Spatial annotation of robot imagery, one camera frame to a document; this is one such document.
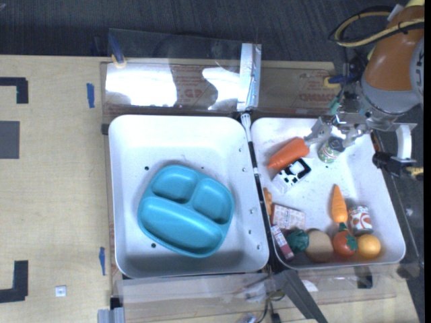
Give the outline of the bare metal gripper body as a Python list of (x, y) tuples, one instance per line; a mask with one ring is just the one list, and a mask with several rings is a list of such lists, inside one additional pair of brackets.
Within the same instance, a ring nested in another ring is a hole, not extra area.
[(354, 136), (364, 135), (371, 131), (395, 132), (405, 127), (412, 132), (417, 123), (399, 122), (400, 114), (389, 114), (376, 109), (332, 108), (332, 124), (343, 134)]

